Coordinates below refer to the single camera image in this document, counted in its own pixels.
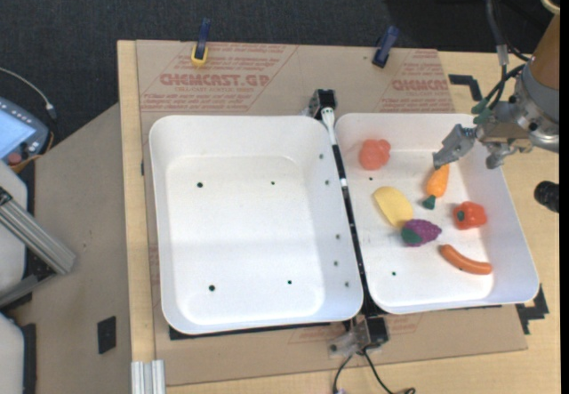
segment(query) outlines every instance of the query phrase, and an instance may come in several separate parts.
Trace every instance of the toy red pepper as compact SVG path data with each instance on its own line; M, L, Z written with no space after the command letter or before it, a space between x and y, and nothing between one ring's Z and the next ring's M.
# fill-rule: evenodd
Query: toy red pepper
M453 209L453 216L458 229L476 228L488 221L484 207L472 201L457 205Z

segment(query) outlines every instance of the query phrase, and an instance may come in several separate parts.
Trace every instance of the toy sausage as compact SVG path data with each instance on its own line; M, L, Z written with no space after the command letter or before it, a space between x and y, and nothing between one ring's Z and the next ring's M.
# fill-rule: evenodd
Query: toy sausage
M452 245L440 246L443 257L455 268L469 272L470 274L488 275L492 272L492 264L484 261L475 261L459 253Z

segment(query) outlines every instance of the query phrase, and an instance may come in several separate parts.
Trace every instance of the black cable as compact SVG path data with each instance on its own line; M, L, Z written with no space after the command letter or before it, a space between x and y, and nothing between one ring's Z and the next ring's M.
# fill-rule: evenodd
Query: black cable
M341 363L341 366L338 368L338 372L336 372L336 376L334 376L334 383L333 383L333 387L332 387L332 394L338 394L338 379L340 378L340 373L342 371L342 369L346 366L346 364L353 358L353 356L355 354L357 354L358 356L363 356L365 357L365 359L367 359L367 363L369 364L369 366L372 369L373 375L375 376L375 379L378 381L378 383L381 385L381 387L388 393L388 394L394 394L393 391L389 390L389 388L385 385L385 383L383 382L383 380L380 378L380 375L377 373L377 371L375 370L375 366L373 365L372 360L370 359L369 355L367 354L367 349L368 347L364 347L361 351L357 351L356 353L352 353L351 355L349 355L344 362ZM409 388L408 390L405 391L405 394L415 394L416 390L415 388Z
M523 55L509 40L505 34L504 21L501 15L500 0L485 0L486 19L492 31L496 46L505 44L508 51L520 60L528 61L529 57Z
M341 363L341 366L338 367L338 372L336 372L336 376L334 376L334 383L332 385L332 394L337 394L338 393L338 379L340 378L340 373L342 371L342 369L346 366L346 364L354 357L356 353L352 353L351 355L349 355L344 362Z
M490 101L490 99L495 95L495 97L493 98L492 103L490 103L490 105L488 106L489 109L494 109L494 107L498 104L498 102L500 101L500 98L504 92L504 87L506 86L506 82L511 79L512 77L517 76L518 73L520 73L525 67L525 64L522 65L518 65L517 67L513 68L512 70L510 70L508 73L505 73L504 68L502 68L502 78L501 80L498 82L498 84L488 93L488 95L486 96L486 99L488 101Z
M30 89L35 91L42 98L42 100L44 100L45 110L47 111L47 114L49 115L50 119L52 121L57 120L57 113L55 112L55 107L52 105L52 103L47 99L45 94L38 87L30 83L25 77L18 75L18 73L15 73L9 70L8 68L0 67L0 72L15 77L16 79L20 80L22 83L27 85Z

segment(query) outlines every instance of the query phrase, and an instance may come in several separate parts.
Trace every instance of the blue clamp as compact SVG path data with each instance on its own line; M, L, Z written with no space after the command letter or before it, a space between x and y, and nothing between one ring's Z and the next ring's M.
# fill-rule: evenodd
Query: blue clamp
M207 46L205 43L207 42L207 36L210 33L210 26L212 25L212 21L209 18L202 19L202 25L199 28L199 34L197 36L197 43L192 48L192 63L196 67L201 67L205 64L207 60Z
M385 67L385 64L388 62L389 50L396 42L398 36L399 29L395 26L389 26L388 31L383 35L381 40L376 43L376 45L379 44L379 47L373 56L373 65L377 65L381 68Z

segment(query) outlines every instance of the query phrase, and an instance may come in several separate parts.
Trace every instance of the dark carpet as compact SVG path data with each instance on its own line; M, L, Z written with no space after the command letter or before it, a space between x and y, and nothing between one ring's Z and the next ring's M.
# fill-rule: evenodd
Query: dark carpet
M501 0L512 44L531 52L550 14L539 0ZM492 52L482 0L0 0L0 67L55 105L58 141L117 102L116 41L195 39L373 46L389 25L399 47ZM45 122L42 100L0 73L0 96Z

